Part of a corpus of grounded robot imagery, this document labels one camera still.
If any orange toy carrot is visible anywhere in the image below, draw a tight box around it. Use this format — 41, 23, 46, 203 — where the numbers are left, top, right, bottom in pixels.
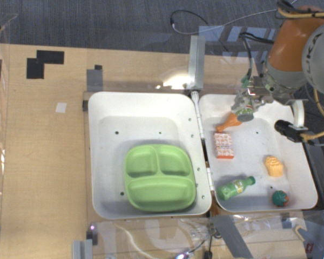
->
215, 112, 243, 133

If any pale orange toy cupcake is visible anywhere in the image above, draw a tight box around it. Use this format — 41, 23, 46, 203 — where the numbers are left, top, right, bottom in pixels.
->
265, 155, 284, 178

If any green plastic bottle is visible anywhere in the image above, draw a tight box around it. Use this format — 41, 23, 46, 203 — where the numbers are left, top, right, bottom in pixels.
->
215, 175, 257, 201

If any white plastic tray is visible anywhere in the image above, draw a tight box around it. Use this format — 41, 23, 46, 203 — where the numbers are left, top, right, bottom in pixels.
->
198, 93, 319, 214
87, 91, 213, 220

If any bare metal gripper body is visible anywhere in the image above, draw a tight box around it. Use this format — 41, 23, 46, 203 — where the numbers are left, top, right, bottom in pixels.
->
240, 76, 275, 107

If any orange and white carton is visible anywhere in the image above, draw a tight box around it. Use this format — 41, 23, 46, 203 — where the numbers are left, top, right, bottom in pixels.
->
213, 132, 236, 160

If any green divided plate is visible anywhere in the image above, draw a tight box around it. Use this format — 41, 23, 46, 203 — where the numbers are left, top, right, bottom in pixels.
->
123, 144, 197, 213

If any black cylinder on white bracket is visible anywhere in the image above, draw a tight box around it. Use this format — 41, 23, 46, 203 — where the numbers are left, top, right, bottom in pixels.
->
274, 98, 309, 143

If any grey can with green label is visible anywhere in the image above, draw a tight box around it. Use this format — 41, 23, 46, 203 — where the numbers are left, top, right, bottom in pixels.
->
236, 103, 255, 122

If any green and red toy strawberry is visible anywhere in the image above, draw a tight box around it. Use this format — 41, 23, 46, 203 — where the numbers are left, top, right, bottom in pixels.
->
271, 189, 289, 208

